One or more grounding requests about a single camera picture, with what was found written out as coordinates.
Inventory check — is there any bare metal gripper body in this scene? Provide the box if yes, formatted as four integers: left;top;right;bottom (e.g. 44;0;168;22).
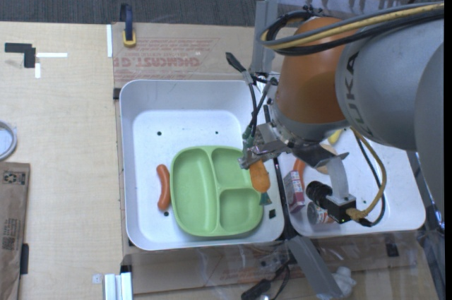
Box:
246;121;321;161

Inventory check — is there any brown paper envelope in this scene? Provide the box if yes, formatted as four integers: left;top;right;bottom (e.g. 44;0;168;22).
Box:
0;161;31;300

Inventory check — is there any small printed can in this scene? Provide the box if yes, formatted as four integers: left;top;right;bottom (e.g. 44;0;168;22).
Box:
306;201;335;226

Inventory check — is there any orange toy carrot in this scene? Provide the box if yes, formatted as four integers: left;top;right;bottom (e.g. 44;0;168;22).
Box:
249;159;273;206

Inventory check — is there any white round roll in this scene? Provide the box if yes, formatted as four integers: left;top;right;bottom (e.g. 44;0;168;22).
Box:
0;119;18;162

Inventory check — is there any yellow banana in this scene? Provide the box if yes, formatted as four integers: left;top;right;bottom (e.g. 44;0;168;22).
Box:
327;128;344;146

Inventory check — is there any black cylinder on white bracket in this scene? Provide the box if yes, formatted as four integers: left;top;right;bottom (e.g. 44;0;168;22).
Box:
304;151;358;224

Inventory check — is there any brown cardboard board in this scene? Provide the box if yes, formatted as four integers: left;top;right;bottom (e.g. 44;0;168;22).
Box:
112;21;436;296

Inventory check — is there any green divided plate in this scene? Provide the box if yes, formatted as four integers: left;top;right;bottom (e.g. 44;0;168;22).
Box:
169;145;266;238

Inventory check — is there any pink carton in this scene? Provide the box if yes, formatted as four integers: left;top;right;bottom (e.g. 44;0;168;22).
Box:
282;169;307;215

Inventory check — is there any white plastic tray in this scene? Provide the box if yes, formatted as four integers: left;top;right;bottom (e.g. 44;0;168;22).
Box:
254;71;427;240
119;79;285;252

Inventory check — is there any thin black rod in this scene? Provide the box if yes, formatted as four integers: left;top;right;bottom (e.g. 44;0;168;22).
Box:
273;160;292;240

